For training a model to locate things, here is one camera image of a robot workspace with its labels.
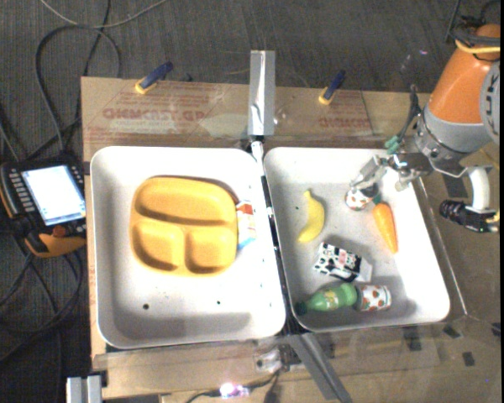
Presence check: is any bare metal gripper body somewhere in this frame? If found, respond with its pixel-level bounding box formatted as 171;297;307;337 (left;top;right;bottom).
386;118;468;179

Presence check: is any white can with orange print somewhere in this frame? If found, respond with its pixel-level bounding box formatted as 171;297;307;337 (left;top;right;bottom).
344;184;381;212

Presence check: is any orange carrot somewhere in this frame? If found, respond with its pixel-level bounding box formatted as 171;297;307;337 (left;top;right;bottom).
370;195;401;255

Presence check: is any yellow banana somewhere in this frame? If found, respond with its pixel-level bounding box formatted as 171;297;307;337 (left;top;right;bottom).
297;189;327;244

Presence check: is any black and white cow-print carton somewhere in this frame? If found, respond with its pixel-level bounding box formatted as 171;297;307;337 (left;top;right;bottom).
312;241;374;284

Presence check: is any white plastic tray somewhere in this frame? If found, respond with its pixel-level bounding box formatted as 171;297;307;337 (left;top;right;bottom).
89;145;287;350
262;146;452;334

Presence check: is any white can with strawberry print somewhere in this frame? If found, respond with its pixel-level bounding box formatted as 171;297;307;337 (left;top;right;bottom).
354;283;393;313

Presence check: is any green bottle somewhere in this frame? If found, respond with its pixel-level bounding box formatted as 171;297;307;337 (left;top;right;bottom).
294;282;360;317

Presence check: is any white orange and blue carton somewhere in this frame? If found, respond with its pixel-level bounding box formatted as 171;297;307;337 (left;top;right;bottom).
234;200;259;252

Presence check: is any orange divided plate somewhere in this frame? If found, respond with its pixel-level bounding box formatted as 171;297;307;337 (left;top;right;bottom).
129;175;242;278

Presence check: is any brown cardboard board red print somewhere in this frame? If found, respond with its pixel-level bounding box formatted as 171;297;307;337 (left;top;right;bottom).
80;76;501;399

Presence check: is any black cylinder on white bracket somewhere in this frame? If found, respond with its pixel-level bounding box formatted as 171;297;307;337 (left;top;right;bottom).
439;165;501;234

